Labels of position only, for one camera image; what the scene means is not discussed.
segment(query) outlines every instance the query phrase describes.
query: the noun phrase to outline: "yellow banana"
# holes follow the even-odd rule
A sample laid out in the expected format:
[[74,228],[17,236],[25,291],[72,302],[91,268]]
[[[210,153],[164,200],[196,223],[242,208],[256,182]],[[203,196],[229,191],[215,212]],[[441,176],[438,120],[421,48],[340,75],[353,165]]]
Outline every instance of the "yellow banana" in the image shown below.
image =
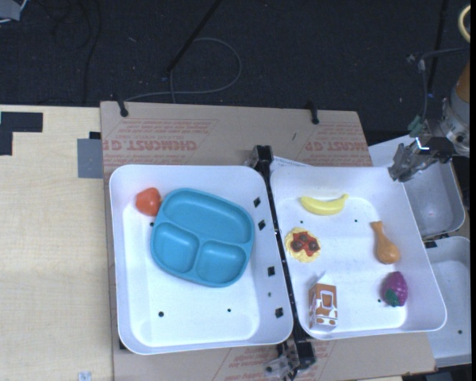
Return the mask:
[[349,194],[343,194],[338,199],[327,201],[302,196],[300,202],[310,213],[328,216],[339,213],[344,208],[347,198],[349,198]]

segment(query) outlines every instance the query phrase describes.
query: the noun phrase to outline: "red tomato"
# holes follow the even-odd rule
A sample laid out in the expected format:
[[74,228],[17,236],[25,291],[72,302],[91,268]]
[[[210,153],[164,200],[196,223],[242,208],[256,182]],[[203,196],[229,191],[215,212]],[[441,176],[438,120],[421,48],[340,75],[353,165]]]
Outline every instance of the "red tomato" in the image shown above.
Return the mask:
[[156,216],[160,203],[160,193],[155,187],[149,187],[136,195],[136,208],[147,216]]

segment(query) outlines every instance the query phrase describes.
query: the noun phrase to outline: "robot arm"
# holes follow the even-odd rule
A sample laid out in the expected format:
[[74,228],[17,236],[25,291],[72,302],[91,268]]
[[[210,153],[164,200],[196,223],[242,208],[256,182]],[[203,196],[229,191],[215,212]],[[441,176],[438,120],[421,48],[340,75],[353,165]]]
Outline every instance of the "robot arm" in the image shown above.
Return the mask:
[[[459,19],[470,11],[464,9]],[[470,34],[463,36],[470,42]],[[414,141],[410,145],[399,144],[393,157],[393,165],[388,168],[393,180],[406,182],[418,171],[440,162],[451,160],[453,156],[470,157],[470,61],[463,69],[451,93],[443,100],[442,117],[438,120],[423,119],[418,116],[409,126]]]

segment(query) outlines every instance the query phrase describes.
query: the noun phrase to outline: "black clip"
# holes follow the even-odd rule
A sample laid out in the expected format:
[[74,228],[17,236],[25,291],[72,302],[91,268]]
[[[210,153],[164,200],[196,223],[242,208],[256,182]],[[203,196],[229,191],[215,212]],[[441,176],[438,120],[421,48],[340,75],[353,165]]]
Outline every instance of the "black clip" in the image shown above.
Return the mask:
[[315,124],[315,125],[319,124],[319,119],[317,118],[317,110],[312,100],[309,100],[303,108],[306,110],[310,110],[310,114],[312,116],[312,120],[311,120],[312,124]]
[[118,103],[118,107],[120,107],[120,115],[122,117],[127,117],[129,115],[129,111],[125,108],[124,101],[121,100],[117,94],[113,94],[113,99]]

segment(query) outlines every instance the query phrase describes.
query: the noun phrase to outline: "black cable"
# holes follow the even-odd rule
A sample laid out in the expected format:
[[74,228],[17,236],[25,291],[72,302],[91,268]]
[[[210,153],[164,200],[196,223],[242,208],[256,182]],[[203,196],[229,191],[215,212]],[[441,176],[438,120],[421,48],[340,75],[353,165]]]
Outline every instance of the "black cable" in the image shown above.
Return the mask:
[[223,0],[215,0],[215,3],[212,4],[208,12],[205,14],[199,25],[196,29],[190,34],[189,38],[182,46],[182,48],[178,51],[175,58],[171,61],[171,63],[167,66],[166,70],[164,71],[164,75],[166,77],[170,77],[173,69],[175,69],[176,64],[181,60],[183,54],[186,52],[187,49],[192,45],[198,34],[201,30],[205,27],[208,20],[212,17],[213,13],[217,10],[218,6],[222,3]]
[[[434,51],[439,51],[441,46],[441,40],[443,39],[444,22],[446,21],[446,16],[447,16],[448,3],[449,3],[449,0],[443,0],[442,6],[441,6],[439,27],[437,29],[436,46],[434,47]],[[436,68],[437,68],[437,57],[434,58],[434,60],[432,61],[432,66],[430,68],[430,74],[428,75],[427,92],[430,92],[432,90],[432,85],[434,83],[434,75],[436,74]]]
[[[426,75],[426,63],[425,60],[438,57],[438,56],[446,56],[446,55],[454,55],[459,54],[462,52],[470,51],[470,48],[450,48],[450,49],[441,49],[439,51],[430,51],[426,52],[419,56],[419,59],[416,60],[416,65],[418,66],[418,71],[421,73],[421,80],[423,82],[423,96],[424,96],[424,104],[419,113],[419,124],[421,124],[425,118],[427,117],[427,107],[428,107],[428,87],[427,87],[427,75]],[[408,61],[413,63],[414,59],[417,56],[410,55],[408,57]]]
[[[87,105],[88,101],[88,79],[90,73],[90,62],[94,55],[95,48],[98,43],[98,39],[101,35],[102,27],[102,13],[98,0],[33,0],[36,4],[39,4],[49,18],[51,18],[55,24],[52,29],[52,35],[55,38],[57,44],[60,44],[65,49],[80,50],[86,48],[90,43],[90,49],[86,57],[85,66],[83,69],[83,92],[82,92],[82,104]],[[92,10],[91,5],[94,5],[97,13],[97,25],[96,31],[92,26],[92,20],[90,18],[90,12]],[[69,45],[62,42],[60,33],[64,25],[85,25],[84,38],[76,45]]]
[[241,76],[241,72],[242,72],[242,63],[241,63],[241,58],[240,56],[238,55],[238,52],[235,51],[235,49],[225,43],[224,41],[222,40],[218,40],[216,38],[197,38],[194,40],[194,42],[197,42],[197,41],[212,41],[212,42],[217,42],[219,44],[223,44],[224,46],[226,46],[227,48],[229,48],[232,53],[234,54],[235,58],[236,58],[236,62],[238,63],[238,72],[236,73],[236,76],[233,78],[233,80],[228,83],[227,85],[224,85],[222,87],[218,87],[217,89],[209,89],[209,90],[178,90],[176,91],[174,89],[174,83],[173,83],[173,71],[170,72],[170,75],[169,75],[169,82],[170,82],[170,90],[167,90],[167,91],[160,91],[160,92],[151,92],[151,93],[145,93],[145,94],[138,94],[136,96],[132,96],[130,98],[127,98],[125,99],[125,102],[131,102],[133,100],[137,100],[138,98],[146,98],[148,96],[160,96],[160,95],[163,95],[163,94],[170,94],[171,95],[171,99],[173,101],[173,103],[176,103],[175,101],[175,95],[176,94],[208,94],[208,93],[217,93],[217,92],[220,92],[224,89],[228,89],[229,87],[231,87],[232,85],[234,85],[236,83],[236,81],[240,78]]
[[296,8],[293,8],[293,9],[284,9],[284,8],[281,8],[281,7],[275,7],[275,6],[272,6],[269,2],[267,2],[266,0],[259,0],[261,3],[263,3],[266,7],[272,9],[272,10],[276,10],[276,11],[283,11],[283,12],[290,12],[290,11],[296,11],[296,10],[299,10],[300,8],[302,8],[305,4],[307,4],[309,2],[309,0],[304,0],[301,5],[299,5],[298,7]]

